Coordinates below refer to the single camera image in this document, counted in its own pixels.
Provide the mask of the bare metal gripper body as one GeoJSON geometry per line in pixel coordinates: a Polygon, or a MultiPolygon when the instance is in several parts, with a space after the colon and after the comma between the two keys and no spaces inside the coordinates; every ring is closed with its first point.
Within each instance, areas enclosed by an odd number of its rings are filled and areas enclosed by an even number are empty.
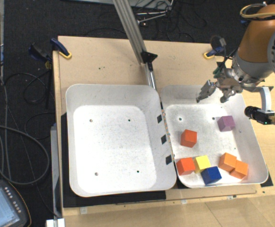
{"type": "Polygon", "coordinates": [[[241,69],[224,68],[217,79],[217,87],[223,92],[241,93],[243,90],[254,92],[264,78],[253,77],[241,69]]]}

